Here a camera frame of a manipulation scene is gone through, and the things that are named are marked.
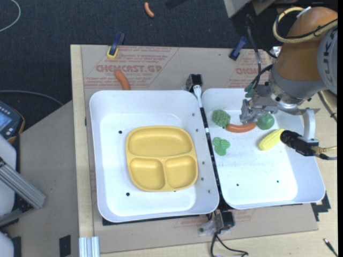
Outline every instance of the gray surface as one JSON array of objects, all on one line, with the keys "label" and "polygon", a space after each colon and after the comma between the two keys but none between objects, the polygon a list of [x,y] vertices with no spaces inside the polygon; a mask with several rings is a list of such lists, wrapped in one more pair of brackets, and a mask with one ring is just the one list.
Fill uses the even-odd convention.
[{"label": "gray surface", "polygon": [[69,102],[20,136],[21,174],[47,196],[43,208],[5,229],[11,238],[21,237],[22,257],[60,256],[59,239],[67,235],[71,256],[78,256],[72,112]]}]

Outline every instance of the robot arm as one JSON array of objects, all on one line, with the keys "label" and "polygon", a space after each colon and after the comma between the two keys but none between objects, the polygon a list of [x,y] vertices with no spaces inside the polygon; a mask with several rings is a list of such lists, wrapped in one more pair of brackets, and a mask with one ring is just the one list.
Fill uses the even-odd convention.
[{"label": "robot arm", "polygon": [[[286,14],[300,11],[286,38],[279,36],[277,26]],[[243,124],[256,122],[267,113],[276,114],[278,110],[292,115],[302,115],[304,135],[287,133],[281,140],[302,155],[313,155],[318,141],[314,140],[317,110],[299,109],[305,100],[314,94],[329,89],[337,94],[337,47],[338,14],[325,7],[304,10],[295,7],[281,13],[273,26],[274,36],[283,46],[270,71],[268,82],[256,85],[246,95],[242,103],[240,121]]]}]

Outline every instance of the blue and yellow clamp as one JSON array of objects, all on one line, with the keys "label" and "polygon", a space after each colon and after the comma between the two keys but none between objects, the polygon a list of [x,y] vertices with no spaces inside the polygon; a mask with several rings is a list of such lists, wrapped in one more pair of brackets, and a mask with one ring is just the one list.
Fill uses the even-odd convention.
[{"label": "blue and yellow clamp", "polygon": [[113,60],[114,58],[116,58],[118,54],[117,47],[122,45],[124,43],[124,40],[125,40],[125,33],[118,32],[116,34],[116,37],[114,38],[112,46],[108,48],[108,51],[107,51],[108,59]]}]

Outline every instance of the toy sausage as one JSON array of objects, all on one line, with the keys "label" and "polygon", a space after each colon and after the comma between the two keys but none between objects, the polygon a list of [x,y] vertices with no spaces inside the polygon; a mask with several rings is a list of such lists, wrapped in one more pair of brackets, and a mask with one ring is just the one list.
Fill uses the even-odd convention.
[{"label": "toy sausage", "polygon": [[225,129],[226,129],[227,131],[240,133],[240,132],[251,131],[251,130],[253,130],[255,127],[256,127],[256,123],[245,124],[245,125],[228,124],[228,125],[226,125]]},{"label": "toy sausage", "polygon": [[155,14],[149,8],[149,3],[148,2],[144,3],[144,10],[145,10],[146,14],[149,15],[150,18],[154,18],[155,17]]},{"label": "toy sausage", "polygon": [[116,70],[114,76],[119,80],[120,84],[122,85],[123,90],[130,90],[130,84],[126,76],[120,71]]}]

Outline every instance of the black device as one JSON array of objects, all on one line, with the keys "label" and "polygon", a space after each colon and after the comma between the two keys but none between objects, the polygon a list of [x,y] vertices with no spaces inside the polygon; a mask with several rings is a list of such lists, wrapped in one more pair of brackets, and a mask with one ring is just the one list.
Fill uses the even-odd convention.
[{"label": "black device", "polygon": [[22,115],[0,101],[0,135],[8,142],[13,143],[16,136],[23,131],[25,120]]}]

